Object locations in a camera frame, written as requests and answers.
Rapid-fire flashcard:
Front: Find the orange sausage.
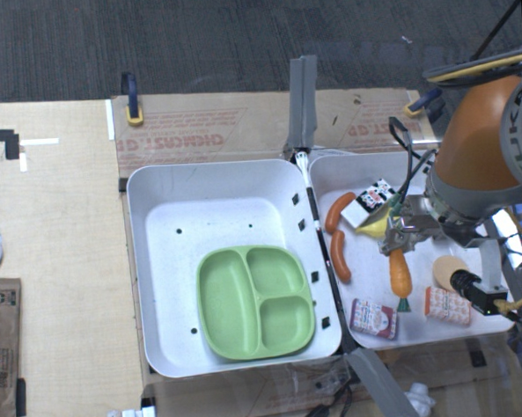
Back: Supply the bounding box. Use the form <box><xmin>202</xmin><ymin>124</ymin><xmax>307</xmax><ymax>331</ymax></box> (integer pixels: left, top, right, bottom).
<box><xmin>327</xmin><ymin>229</ymin><xmax>354</xmax><ymax>285</ymax></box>
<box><xmin>322</xmin><ymin>191</ymin><xmax>359</xmax><ymax>237</ymax></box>

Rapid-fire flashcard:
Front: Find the green divided plate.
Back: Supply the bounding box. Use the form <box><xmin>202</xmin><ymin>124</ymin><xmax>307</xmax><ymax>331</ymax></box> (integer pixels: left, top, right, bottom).
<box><xmin>194</xmin><ymin>241</ymin><xmax>320</xmax><ymax>363</ymax></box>

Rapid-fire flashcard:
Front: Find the black and white carton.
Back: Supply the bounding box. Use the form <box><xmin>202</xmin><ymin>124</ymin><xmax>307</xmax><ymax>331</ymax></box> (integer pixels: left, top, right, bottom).
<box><xmin>338</xmin><ymin>177</ymin><xmax>400</xmax><ymax>230</ymax></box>

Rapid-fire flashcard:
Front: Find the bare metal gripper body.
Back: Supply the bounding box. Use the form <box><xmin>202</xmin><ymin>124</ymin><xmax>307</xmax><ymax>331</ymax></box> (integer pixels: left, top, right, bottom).
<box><xmin>393</xmin><ymin>191</ymin><xmax>457</xmax><ymax>244</ymax></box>

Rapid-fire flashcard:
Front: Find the brown paper bag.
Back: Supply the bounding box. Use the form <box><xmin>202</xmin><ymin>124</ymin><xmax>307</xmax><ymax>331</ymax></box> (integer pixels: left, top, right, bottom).
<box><xmin>0</xmin><ymin>275</ymin><xmax>30</xmax><ymax>417</ymax></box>

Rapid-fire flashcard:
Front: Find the pink and white packet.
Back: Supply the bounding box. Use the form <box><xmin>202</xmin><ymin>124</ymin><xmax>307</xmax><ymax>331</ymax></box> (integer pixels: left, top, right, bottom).
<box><xmin>347</xmin><ymin>296</ymin><xmax>401</xmax><ymax>343</ymax></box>

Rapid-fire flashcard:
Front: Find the black cylinder on white bracket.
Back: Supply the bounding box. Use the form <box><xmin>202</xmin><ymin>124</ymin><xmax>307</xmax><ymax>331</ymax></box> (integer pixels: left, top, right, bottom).
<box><xmin>446</xmin><ymin>228</ymin><xmax>511</xmax><ymax>319</ymax></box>

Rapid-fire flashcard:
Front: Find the orange carrot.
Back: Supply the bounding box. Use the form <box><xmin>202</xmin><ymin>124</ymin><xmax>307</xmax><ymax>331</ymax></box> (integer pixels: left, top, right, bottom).
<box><xmin>387</xmin><ymin>247</ymin><xmax>415</xmax><ymax>315</ymax></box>

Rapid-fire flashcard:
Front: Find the beige round biscuit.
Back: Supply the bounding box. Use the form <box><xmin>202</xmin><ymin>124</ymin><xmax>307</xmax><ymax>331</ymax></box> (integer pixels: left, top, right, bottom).
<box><xmin>430</xmin><ymin>253</ymin><xmax>473</xmax><ymax>294</ymax></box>

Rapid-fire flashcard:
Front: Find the white crumpled tissue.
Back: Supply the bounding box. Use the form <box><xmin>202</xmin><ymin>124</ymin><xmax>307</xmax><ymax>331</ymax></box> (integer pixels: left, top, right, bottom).
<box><xmin>402</xmin><ymin>380</ymin><xmax>437</xmax><ymax>417</ymax></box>

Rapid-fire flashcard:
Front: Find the brown cardboard board red print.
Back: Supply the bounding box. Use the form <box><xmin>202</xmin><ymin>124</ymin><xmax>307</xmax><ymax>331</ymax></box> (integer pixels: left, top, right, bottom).
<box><xmin>111</xmin><ymin>70</ymin><xmax>522</xmax><ymax>417</ymax></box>

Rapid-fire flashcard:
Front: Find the orange and white packet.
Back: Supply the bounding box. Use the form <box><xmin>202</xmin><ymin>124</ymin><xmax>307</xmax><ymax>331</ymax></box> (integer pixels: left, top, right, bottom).
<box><xmin>422</xmin><ymin>283</ymin><xmax>474</xmax><ymax>330</ymax></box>

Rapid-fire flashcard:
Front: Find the white plastic tray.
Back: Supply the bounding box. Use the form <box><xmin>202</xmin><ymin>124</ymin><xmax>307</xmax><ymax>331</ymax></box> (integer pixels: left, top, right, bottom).
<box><xmin>306</xmin><ymin>143</ymin><xmax>518</xmax><ymax>355</ymax></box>
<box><xmin>124</xmin><ymin>154</ymin><xmax>345</xmax><ymax>382</ymax></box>

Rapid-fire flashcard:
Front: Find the yellow banana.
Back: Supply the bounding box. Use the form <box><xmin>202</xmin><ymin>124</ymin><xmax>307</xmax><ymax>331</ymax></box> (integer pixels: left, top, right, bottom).
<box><xmin>353</xmin><ymin>204</ymin><xmax>404</xmax><ymax>242</ymax></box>

